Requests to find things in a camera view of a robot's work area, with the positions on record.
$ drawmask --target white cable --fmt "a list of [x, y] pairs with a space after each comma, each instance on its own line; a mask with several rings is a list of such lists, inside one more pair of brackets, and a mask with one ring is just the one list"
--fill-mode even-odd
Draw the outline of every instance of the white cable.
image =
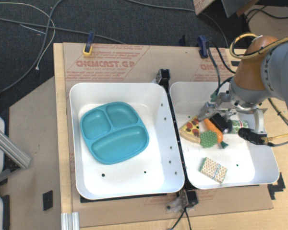
[[[49, 18], [49, 15], [48, 15], [46, 12], [44, 12], [43, 10], [41, 10], [41, 9], [39, 9], [38, 7], [35, 7], [35, 6], [31, 5], [31, 4], [20, 3], [20, 2], [0, 2], [0, 4], [13, 4], [13, 5], [28, 6], [28, 7], [34, 8], [34, 9], [42, 12], [44, 15], [46, 15], [46, 16]], [[52, 43], [52, 41], [53, 41], [53, 39], [54, 39], [55, 33], [56, 33], [54, 22], [53, 22], [52, 19], [50, 19], [50, 21], [51, 21], [51, 23], [52, 23], [52, 26], [54, 27], [53, 35], [52, 35], [52, 38], [51, 38], [50, 42], [48, 43], [48, 45], [47, 45], [46, 48], [44, 49], [43, 53], [41, 54], [41, 56], [40, 56], [40, 58], [39, 58], [39, 60], [38, 60], [38, 62], [37, 62], [37, 65], [36, 65], [36, 67], [35, 67], [36, 70], [39, 70], [39, 63], [40, 63], [43, 55], [45, 54], [45, 52], [47, 51], [47, 49], [48, 49], [49, 46], [51, 45], [51, 43]], [[27, 29], [30, 29], [30, 30], [35, 31], [35, 29], [32, 29], [32, 28], [30, 28], [30, 27], [26, 27], [26, 26], [23, 26], [23, 25], [21, 25], [21, 26], [22, 26], [22, 27], [25, 27], [25, 28], [27, 28]]]

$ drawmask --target blue divided plate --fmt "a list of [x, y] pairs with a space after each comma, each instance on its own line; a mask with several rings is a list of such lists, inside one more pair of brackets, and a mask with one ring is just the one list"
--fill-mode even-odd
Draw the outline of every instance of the blue divided plate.
[[103, 164], [130, 159], [149, 143], [141, 118], [124, 102], [112, 102], [88, 111], [81, 118], [80, 129], [91, 154]]

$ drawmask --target cable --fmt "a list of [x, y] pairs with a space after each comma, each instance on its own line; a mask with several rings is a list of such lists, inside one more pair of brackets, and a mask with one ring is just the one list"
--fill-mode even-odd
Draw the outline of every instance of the cable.
[[[267, 7], [267, 5], [263, 6], [262, 8], [260, 9], [253, 9], [253, 10], [250, 10], [246, 15], [244, 15], [245, 17], [245, 20], [246, 20], [246, 23], [247, 23], [247, 30], [250, 31], [250, 28], [249, 28], [249, 23], [250, 23], [250, 20], [258, 13], [258, 12], [263, 12], [275, 19], [286, 19], [286, 17], [277, 17], [277, 16], [273, 16], [271, 14], [268, 14], [267, 12], [264, 12], [263, 9]], [[252, 12], [252, 11], [256, 11], [250, 18], [248, 18], [249, 14]]]
[[[10, 86], [4, 88], [3, 90], [0, 91], [0, 93], [4, 92], [4, 91], [7, 91], [8, 89], [10, 89], [11, 87], [13, 87], [14, 85], [16, 85], [19, 81], [21, 81], [33, 68], [36, 64], [39, 64], [40, 62], [40, 58], [44, 55], [45, 51], [47, 50], [48, 46], [45, 48], [45, 45], [46, 45], [46, 40], [47, 40], [47, 36], [48, 36], [48, 32], [49, 32], [49, 29], [50, 29], [50, 21], [51, 20], [51, 17], [56, 9], [56, 7], [64, 0], [59, 0], [53, 7], [52, 7], [52, 10], [48, 16], [49, 20], [48, 20], [48, 23], [47, 23], [47, 26], [46, 26], [46, 32], [45, 32], [45, 36], [44, 36], [44, 41], [42, 43], [42, 46], [41, 46], [41, 50], [36, 58], [36, 60], [34, 61], [34, 63], [32, 64], [32, 66], [29, 68], [29, 70], [20, 78], [18, 79], [16, 82], [14, 82], [13, 84], [11, 84]], [[195, 12], [195, 10], [191, 10], [191, 9], [186, 9], [186, 8], [176, 8], [176, 7], [166, 7], [166, 6], [158, 6], [158, 5], [151, 5], [151, 4], [147, 4], [147, 3], [142, 3], [142, 2], [138, 2], [138, 1], [134, 1], [134, 0], [125, 0], [125, 1], [128, 1], [128, 2], [132, 2], [132, 3], [135, 3], [135, 4], [139, 4], [139, 5], [143, 5], [143, 6], [147, 6], [147, 7], [152, 7], [152, 8], [159, 8], [159, 9], [166, 9], [166, 10], [178, 10], [178, 11], [187, 11], [187, 12]], [[224, 39], [225, 39], [225, 42], [227, 44], [227, 41], [226, 41], [226, 37], [223, 33], [223, 31], [221, 30], [221, 28], [218, 26], [218, 24], [211, 18], [209, 17], [208, 15], [204, 14], [204, 16], [206, 16], [207, 18], [211, 19], [216, 25], [217, 27], [220, 29], [222, 35], [224, 36]]]
[[192, 230], [190, 218], [189, 218], [189, 215], [188, 215], [186, 207], [183, 209], [182, 214], [180, 215], [180, 217], [177, 219], [177, 221], [175, 222], [174, 226], [170, 230], [173, 230], [177, 226], [177, 224], [180, 222], [181, 218], [183, 217], [183, 214], [186, 214], [187, 220], [188, 220], [188, 224], [189, 224], [189, 229]]
[[180, 215], [180, 217], [177, 219], [177, 221], [175, 222], [174, 226], [170, 230], [173, 230], [176, 227], [176, 225], [180, 222], [180, 219], [182, 218], [184, 213], [185, 213], [185, 211], [182, 212], [182, 214]]
[[[22, 25], [29, 25], [29, 26], [40, 27], [40, 28], [46, 28], [45, 25], [39, 25], [39, 24], [34, 24], [34, 23], [27, 23], [27, 22], [21, 22], [21, 21], [15, 21], [15, 20], [3, 19], [3, 18], [0, 18], [0, 21], [5, 21], [5, 22], [15, 23], [15, 24], [22, 24]], [[82, 32], [82, 31], [77, 31], [77, 30], [72, 30], [72, 29], [61, 28], [61, 27], [55, 27], [55, 29], [57, 31], [89, 35], [88, 32]], [[95, 37], [103, 38], [103, 39], [106, 39], [106, 40], [109, 40], [109, 41], [112, 41], [112, 42], [115, 42], [115, 43], [119, 43], [119, 44], [125, 44], [122, 41], [116, 40], [114, 38], [102, 36], [102, 35], [97, 35], [96, 34]]]
[[45, 14], [45, 15], [49, 18], [48, 23], [50, 24], [50, 22], [51, 22], [52, 25], [53, 25], [53, 28], [54, 28], [52, 39], [50, 40], [50, 42], [48, 43], [48, 45], [46, 46], [46, 48], [44, 48], [44, 47], [45, 47], [45, 44], [46, 44], [46, 41], [44, 41], [45, 43], [44, 43], [44, 45], [43, 45], [43, 47], [42, 47], [42, 49], [41, 49], [41, 51], [40, 51], [39, 57], [36, 58], [34, 65], [31, 66], [30, 69], [27, 70], [27, 72], [25, 72], [17, 81], [15, 81], [14, 83], [12, 83], [11, 85], [9, 85], [8, 87], [6, 87], [6, 88], [4, 88], [3, 90], [1, 90], [1, 91], [0, 91], [0, 94], [1, 94], [1, 93], [5, 92], [6, 90], [10, 89], [11, 87], [13, 87], [14, 85], [16, 85], [17, 83], [19, 83], [19, 82], [33, 69], [33, 67], [35, 66], [35, 64], [36, 64], [36, 69], [38, 69], [38, 66], [39, 66], [39, 63], [40, 63], [41, 58], [43, 57], [44, 53], [45, 53], [46, 50], [49, 48], [49, 46], [51, 45], [51, 43], [52, 43], [52, 41], [53, 41], [53, 39], [54, 39], [54, 36], [55, 36], [55, 26], [54, 26], [54, 22], [51, 20], [51, 18], [49, 17], [49, 15], [47, 15], [44, 11], [42, 11], [42, 10], [39, 9], [38, 7], [35, 7], [35, 6], [31, 5], [31, 4], [17, 3], [17, 2], [0, 2], [0, 4], [16, 4], [16, 5], [24, 5], [24, 6], [32, 7], [32, 8], [34, 8], [34, 9], [42, 12], [43, 14]]
[[[281, 117], [281, 119], [285, 122], [285, 124], [288, 126], [288, 119], [282, 114], [281, 111], [279, 111], [279, 109], [275, 106], [275, 104], [273, 103], [272, 99], [271, 98], [268, 98], [268, 101], [269, 103], [271, 104], [271, 106], [273, 107], [273, 109], [277, 112], [277, 115], [279, 115]], [[276, 136], [276, 137], [271, 137], [271, 138], [264, 138], [263, 140], [267, 143], [268, 146], [270, 147], [280, 147], [280, 146], [283, 146], [283, 145], [286, 145], [288, 144], [288, 141], [285, 141], [283, 143], [279, 143], [279, 144], [274, 144], [274, 143], [271, 143], [269, 141], [272, 141], [274, 139], [278, 139], [278, 138], [283, 138], [283, 137], [287, 137], [288, 134], [284, 134], [284, 135], [279, 135], [279, 136]]]
[[270, 43], [268, 44], [267, 46], [265, 47], [262, 47], [261, 49], [259, 50], [256, 50], [254, 52], [251, 52], [251, 53], [248, 53], [248, 54], [236, 54], [235, 51], [234, 51], [234, 48], [235, 48], [235, 44], [240, 41], [241, 39], [243, 38], [246, 38], [246, 37], [252, 37], [252, 38], [257, 38], [257, 35], [253, 34], [253, 33], [244, 33], [244, 34], [241, 34], [240, 36], [236, 37], [234, 39], [234, 41], [232, 42], [232, 44], [230, 45], [229, 47], [229, 52], [230, 54], [234, 57], [234, 58], [238, 58], [238, 59], [249, 59], [249, 58], [253, 58], [257, 55], [262, 55], [263, 53], [265, 53], [266, 51], [268, 51], [269, 49], [279, 45], [279, 44], [282, 44], [284, 42], [287, 42], [288, 41], [288, 37], [285, 37], [285, 38], [282, 38], [282, 39], [279, 39], [273, 43]]
[[215, 62], [215, 59], [213, 58], [213, 56], [211, 54], [211, 50], [210, 50], [210, 47], [209, 47], [209, 42], [206, 42], [206, 48], [207, 48], [208, 56], [210, 57], [210, 59], [212, 61], [212, 64], [215, 67], [216, 75], [217, 75], [217, 86], [219, 87], [221, 85], [220, 72], [219, 72], [219, 69], [218, 69], [217, 64]]
[[190, 230], [192, 230], [190, 218], [189, 218], [189, 215], [188, 215], [188, 212], [187, 212], [187, 208], [184, 208], [184, 212], [186, 213], [186, 216], [187, 216], [187, 219], [188, 219], [189, 228], [190, 228]]
[[[23, 5], [23, 6], [31, 7], [31, 8], [34, 8], [34, 9], [42, 12], [44, 15], [46, 15], [46, 16], [49, 18], [49, 15], [48, 15], [46, 12], [44, 12], [43, 10], [41, 10], [41, 9], [39, 9], [38, 7], [33, 6], [33, 5], [31, 5], [31, 4], [20, 3], [20, 2], [0, 2], [0, 4]], [[50, 42], [49, 42], [48, 45], [46, 46], [45, 50], [43, 51], [43, 53], [42, 53], [42, 55], [41, 55], [41, 57], [40, 57], [37, 65], [36, 65], [36, 69], [37, 69], [37, 70], [39, 69], [39, 63], [40, 63], [43, 55], [45, 54], [45, 52], [47, 51], [47, 49], [50, 47], [50, 45], [51, 45], [51, 43], [52, 43], [52, 41], [53, 41], [53, 39], [54, 39], [54, 36], [55, 36], [55, 26], [54, 26], [54, 22], [51, 20], [51, 23], [52, 23], [52, 26], [53, 26], [53, 29], [54, 29], [54, 30], [53, 30], [53, 35], [52, 35], [52, 38], [51, 38]]]
[[212, 40], [209, 40], [209, 41], [210, 41], [210, 42], [213, 44], [213, 46], [216, 48], [216, 50], [217, 50], [217, 52], [218, 52], [218, 54], [219, 54], [219, 56], [220, 56], [220, 58], [221, 58], [221, 61], [222, 61], [223, 65], [225, 66], [225, 68], [226, 68], [228, 71], [230, 71], [231, 73], [235, 74], [235, 72], [234, 72], [232, 69], [230, 69], [230, 68], [228, 67], [228, 65], [225, 63], [225, 61], [224, 61], [224, 59], [223, 59], [223, 56], [222, 56], [222, 54], [221, 54], [218, 46], [214, 43], [214, 41], [212, 41]]
[[[274, 19], [279, 19], [279, 20], [288, 19], [288, 16], [284, 16], [284, 17], [282, 17], [282, 16], [275, 16], [275, 15], [272, 15], [272, 14], [264, 11], [263, 9], [266, 8], [266, 7], [267, 7], [267, 6], [263, 6], [263, 7], [260, 8], [260, 9], [252, 9], [252, 10], [250, 10], [250, 11], [245, 15], [246, 25], [247, 25], [248, 30], [249, 30], [249, 23], [250, 23], [251, 19], [252, 19], [258, 12], [264, 13], [264, 14], [266, 14], [266, 15], [268, 15], [269, 17], [272, 17], [272, 18], [274, 18]], [[252, 12], [254, 12], [254, 11], [256, 11], [256, 12], [255, 12], [250, 18], [248, 18], [248, 16], [250, 15], [250, 13], [252, 13]]]
[[222, 87], [225, 83], [230, 82], [230, 81], [232, 80], [232, 78], [233, 78], [233, 77], [229, 77], [229, 78], [225, 79], [225, 80], [220, 84], [220, 86], [216, 89], [216, 94], [219, 94], [219, 91], [220, 91], [221, 87]]
[[220, 32], [221, 32], [221, 34], [222, 34], [222, 36], [224, 38], [224, 41], [225, 41], [225, 44], [226, 44], [226, 48], [229, 48], [226, 36], [225, 36], [223, 30], [221, 29], [221, 27], [218, 25], [218, 23], [216, 23], [216, 21], [214, 19], [212, 19], [210, 16], [208, 16], [207, 14], [205, 14], [205, 13], [201, 13], [201, 14], [206, 16], [207, 18], [209, 18], [218, 27], [218, 29], [220, 30]]

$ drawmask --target black carpet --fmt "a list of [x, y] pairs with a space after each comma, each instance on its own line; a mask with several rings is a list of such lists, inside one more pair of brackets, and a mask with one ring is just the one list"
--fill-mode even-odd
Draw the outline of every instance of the black carpet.
[[[27, 3], [50, 14], [59, 0], [0, 0], [0, 2]], [[136, 0], [142, 3], [194, 9], [192, 0]], [[288, 0], [261, 0], [259, 5], [287, 6]], [[38, 10], [21, 5], [0, 4], [0, 18], [46, 25], [47, 17]], [[196, 16], [189, 11], [151, 8], [124, 0], [64, 0], [55, 9], [52, 19], [56, 27], [73, 29], [119, 40], [126, 44], [178, 46], [186, 35], [187, 45], [196, 46], [197, 37], [205, 35], [218, 47], [227, 47], [247, 30], [245, 19], [226, 17], [221, 0], [213, 2], [204, 14]], [[17, 81], [27, 72], [41, 49], [44, 28], [40, 32], [16, 23], [0, 20], [0, 91]], [[81, 42], [87, 35], [56, 31], [55, 43]], [[117, 43], [100, 37], [96, 43]], [[53, 50], [49, 47], [43, 56], [40, 70], [32, 70], [19, 83], [0, 94], [0, 114], [54, 75]]]

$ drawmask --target black cable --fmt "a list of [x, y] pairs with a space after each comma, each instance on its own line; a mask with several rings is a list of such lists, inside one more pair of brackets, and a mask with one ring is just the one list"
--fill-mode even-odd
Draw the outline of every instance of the black cable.
[[280, 144], [274, 144], [274, 143], [271, 143], [271, 142], [267, 143], [267, 145], [270, 146], [270, 147], [280, 147], [280, 146], [284, 146], [286, 144], [288, 144], [288, 141], [280, 143]]
[[184, 213], [185, 213], [185, 211], [182, 212], [182, 214], [180, 215], [180, 217], [177, 219], [177, 221], [175, 222], [174, 226], [170, 230], [173, 230], [176, 227], [176, 225], [180, 222], [180, 219], [182, 218]]
[[190, 228], [190, 230], [192, 230], [190, 218], [189, 218], [189, 215], [188, 215], [188, 212], [187, 212], [187, 208], [184, 209], [184, 212], [186, 213], [186, 216], [187, 216], [187, 219], [188, 219], [189, 228]]
[[[245, 18], [246, 24], [247, 24], [247, 31], [250, 30], [250, 28], [249, 28], [249, 23], [250, 23], [251, 18], [253, 18], [254, 15], [256, 15], [258, 12], [263, 12], [263, 13], [265, 13], [265, 14], [271, 16], [271, 17], [274, 17], [274, 18], [276, 18], [276, 19], [287, 19], [286, 17], [283, 17], [283, 18], [282, 18], [282, 17], [276, 17], [276, 16], [273, 16], [273, 15], [271, 15], [271, 14], [268, 14], [267, 12], [264, 12], [263, 9], [264, 9], [265, 7], [267, 7], [267, 5], [263, 6], [263, 7], [260, 8], [260, 9], [250, 10], [250, 11], [245, 15], [244, 18]], [[256, 12], [251, 16], [251, 18], [248, 18], [249, 14], [250, 14], [252, 11], [256, 11]]]
[[[15, 86], [17, 83], [19, 83], [33, 68], [34, 66], [36, 65], [36, 63], [39, 61], [41, 55], [43, 54], [43, 51], [44, 51], [44, 48], [45, 48], [45, 45], [46, 45], [46, 41], [47, 41], [47, 37], [48, 37], [48, 32], [49, 32], [49, 29], [51, 28], [50, 26], [50, 21], [51, 21], [51, 18], [52, 18], [52, 15], [54, 13], [54, 11], [56, 10], [57, 6], [63, 2], [64, 0], [59, 0], [53, 7], [52, 7], [52, 10], [49, 14], [49, 18], [48, 18], [48, 23], [46, 25], [46, 31], [45, 31], [45, 36], [44, 36], [44, 41], [42, 43], [42, 46], [41, 46], [41, 50], [40, 52], [38, 53], [38, 56], [36, 58], [36, 60], [34, 61], [34, 63], [32, 64], [32, 66], [25, 72], [24, 75], [22, 75], [16, 82], [12, 83], [11, 85], [9, 85], [8, 87], [4, 88], [3, 90], [0, 91], [0, 93], [3, 93], [5, 91], [7, 91], [8, 89], [12, 88], [13, 86]], [[187, 11], [187, 12], [195, 12], [195, 10], [191, 10], [191, 9], [186, 9], [186, 8], [175, 8], [175, 7], [166, 7], [166, 6], [158, 6], [158, 5], [151, 5], [151, 4], [146, 4], [146, 3], [142, 3], [142, 2], [138, 2], [138, 1], [134, 1], [134, 0], [125, 0], [125, 1], [128, 1], [128, 2], [132, 2], [132, 3], [135, 3], [135, 4], [140, 4], [140, 5], [143, 5], [143, 6], [147, 6], [147, 7], [152, 7], [152, 8], [159, 8], [159, 9], [167, 9], [167, 10], [178, 10], [178, 11]], [[208, 15], [204, 14], [204, 16], [210, 18], [217, 26], [218, 24], [211, 18], [209, 17]]]
[[222, 61], [223, 65], [225, 66], [225, 68], [226, 68], [228, 71], [230, 71], [231, 73], [235, 74], [235, 72], [234, 72], [232, 69], [230, 69], [230, 68], [228, 67], [228, 65], [225, 63], [225, 61], [224, 61], [224, 59], [223, 59], [223, 56], [222, 56], [222, 54], [221, 54], [221, 52], [220, 52], [220, 49], [219, 49], [218, 46], [214, 43], [214, 41], [209, 40], [209, 42], [211, 42], [211, 43], [213, 44], [213, 46], [216, 48], [216, 50], [217, 50], [217, 52], [218, 52], [218, 54], [219, 54], [219, 56], [220, 56], [220, 58], [221, 58], [221, 61]]
[[207, 48], [208, 56], [209, 56], [210, 60], [212, 61], [212, 64], [213, 64], [213, 66], [215, 67], [215, 70], [216, 70], [216, 75], [217, 75], [217, 87], [219, 88], [219, 87], [220, 87], [220, 84], [221, 84], [220, 72], [219, 72], [219, 69], [218, 69], [218, 67], [217, 67], [216, 61], [215, 61], [215, 59], [213, 58], [213, 56], [212, 56], [212, 54], [211, 54], [211, 50], [210, 50], [210, 46], [209, 46], [209, 41], [206, 42], [206, 48]]
[[[5, 22], [10, 22], [10, 23], [15, 23], [15, 24], [28, 25], [28, 26], [39, 27], [39, 28], [46, 28], [47, 27], [45, 25], [39, 25], [39, 24], [34, 24], [34, 23], [21, 22], [21, 21], [15, 21], [15, 20], [3, 19], [3, 18], [0, 18], [0, 21], [5, 21]], [[66, 29], [66, 28], [61, 28], [61, 27], [53, 27], [53, 26], [49, 26], [49, 29], [54, 29], [54, 30], [63, 31], [63, 32], [76, 33], [76, 34], [83, 34], [83, 35], [89, 35], [90, 34], [88, 32], [82, 32], [82, 31]], [[103, 38], [103, 39], [106, 39], [106, 40], [109, 40], [109, 41], [112, 41], [115, 43], [119, 43], [119, 44], [125, 44], [124, 42], [116, 40], [116, 39], [111, 38], [111, 37], [106, 37], [106, 36], [97, 35], [97, 34], [95, 35], [95, 37]]]
[[219, 94], [219, 91], [220, 91], [221, 87], [222, 87], [225, 83], [230, 82], [230, 81], [232, 80], [232, 78], [233, 78], [233, 77], [229, 77], [229, 78], [225, 79], [225, 80], [220, 84], [220, 86], [216, 89], [216, 94]]

